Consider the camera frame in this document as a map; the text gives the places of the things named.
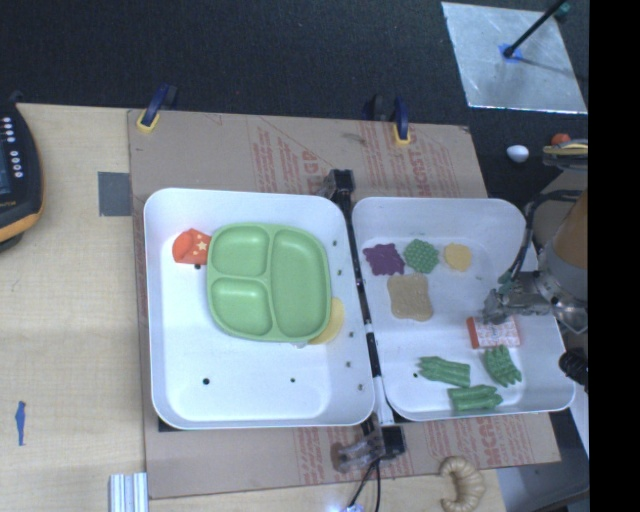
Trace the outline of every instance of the green plate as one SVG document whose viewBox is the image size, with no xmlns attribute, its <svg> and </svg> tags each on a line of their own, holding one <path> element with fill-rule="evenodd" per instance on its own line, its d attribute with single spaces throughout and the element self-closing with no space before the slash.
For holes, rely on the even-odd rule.
<svg viewBox="0 0 640 512">
<path fill-rule="evenodd" d="M 227 333 L 261 341 L 301 342 L 320 334 L 331 312 L 327 255 L 307 231 L 238 223 L 209 246 L 207 298 Z"/>
</svg>

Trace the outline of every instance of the black metal bar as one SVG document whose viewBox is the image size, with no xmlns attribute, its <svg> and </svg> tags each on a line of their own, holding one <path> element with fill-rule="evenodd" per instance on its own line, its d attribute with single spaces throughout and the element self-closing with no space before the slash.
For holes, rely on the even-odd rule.
<svg viewBox="0 0 640 512">
<path fill-rule="evenodd" d="M 522 36 L 520 36 L 520 39 L 518 39 L 511 46 L 505 48 L 505 50 L 502 52 L 502 55 L 509 59 L 513 55 L 513 52 L 516 51 L 516 48 L 518 48 L 518 46 L 520 46 L 531 34 L 533 34 L 540 25 L 547 21 L 548 18 L 553 16 L 553 13 L 556 12 L 565 2 L 566 0 L 558 0 L 555 4 L 549 7 L 549 9 L 547 9 L 547 11 L 538 19 L 538 21 L 531 25 L 529 30 L 527 30 L 524 34 L 522 34 Z"/>
</svg>

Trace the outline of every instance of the black device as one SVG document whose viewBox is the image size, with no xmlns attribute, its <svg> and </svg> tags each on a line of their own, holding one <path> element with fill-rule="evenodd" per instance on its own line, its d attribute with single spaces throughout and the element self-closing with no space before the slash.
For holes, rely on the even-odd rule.
<svg viewBox="0 0 640 512">
<path fill-rule="evenodd" d="M 0 252 L 14 246 L 44 207 L 38 151 L 15 102 L 0 104 Z"/>
</svg>

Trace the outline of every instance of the cardboard sheet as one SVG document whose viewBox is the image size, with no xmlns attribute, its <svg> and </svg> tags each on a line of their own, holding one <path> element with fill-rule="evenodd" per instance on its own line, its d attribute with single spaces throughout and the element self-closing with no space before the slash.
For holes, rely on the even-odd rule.
<svg viewBox="0 0 640 512">
<path fill-rule="evenodd" d="M 331 169 L 351 169 L 353 199 L 368 196 L 486 197 L 464 127 L 410 125 L 411 144 L 390 123 L 162 111 L 151 133 L 128 115 L 134 243 L 149 494 L 153 499 L 360 480 L 331 451 L 362 436 L 356 427 L 175 431 L 163 427 L 150 390 L 142 210 L 165 187 L 315 194 Z M 383 478 L 436 473 L 448 455 L 478 468 L 555 462 L 547 414 L 402 423 L 407 452 Z"/>
</svg>

